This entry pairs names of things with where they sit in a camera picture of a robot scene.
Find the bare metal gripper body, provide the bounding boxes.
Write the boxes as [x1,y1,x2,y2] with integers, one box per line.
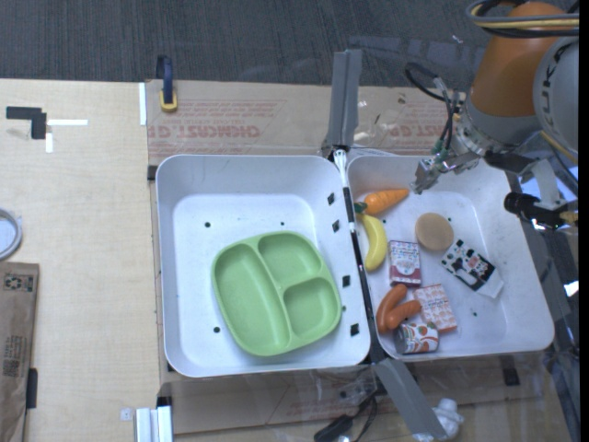
[433,120,514,175]

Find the orange carrot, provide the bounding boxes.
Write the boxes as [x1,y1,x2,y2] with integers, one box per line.
[353,188,410,216]

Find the tan round biscuit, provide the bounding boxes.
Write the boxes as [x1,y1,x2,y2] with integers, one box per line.
[414,212,456,253]

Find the yellow banana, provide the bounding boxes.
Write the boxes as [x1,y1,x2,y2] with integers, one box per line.
[356,212,389,273]

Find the red and white carton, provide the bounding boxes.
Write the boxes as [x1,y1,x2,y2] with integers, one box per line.
[387,239,423,288]

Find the black and white packet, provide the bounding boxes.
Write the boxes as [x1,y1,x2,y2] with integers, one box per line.
[440,238,505,300]

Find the orange and white carton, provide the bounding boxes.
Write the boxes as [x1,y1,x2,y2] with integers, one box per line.
[411,283,459,334]

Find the orange sausage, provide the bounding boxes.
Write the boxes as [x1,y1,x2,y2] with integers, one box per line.
[385,299,423,332]
[375,283,410,335]

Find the white plastic tray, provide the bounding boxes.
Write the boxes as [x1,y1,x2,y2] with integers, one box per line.
[345,154,557,364]
[155,153,373,379]

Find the white can orange green print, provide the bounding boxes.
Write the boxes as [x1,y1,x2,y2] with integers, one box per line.
[392,321,441,355]

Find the brown cardboard board red print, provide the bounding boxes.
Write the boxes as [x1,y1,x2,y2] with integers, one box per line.
[144,78,556,436]

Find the green divided plate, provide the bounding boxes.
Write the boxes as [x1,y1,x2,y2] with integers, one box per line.
[210,230,343,358]

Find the white crumpled paper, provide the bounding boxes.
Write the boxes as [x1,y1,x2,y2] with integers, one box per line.
[431,398,466,437]

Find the brown paper bag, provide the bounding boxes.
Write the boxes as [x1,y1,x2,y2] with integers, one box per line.
[0,261,40,442]

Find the black cylinder on white bracket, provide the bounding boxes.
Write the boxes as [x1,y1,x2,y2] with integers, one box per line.
[502,157,570,230]

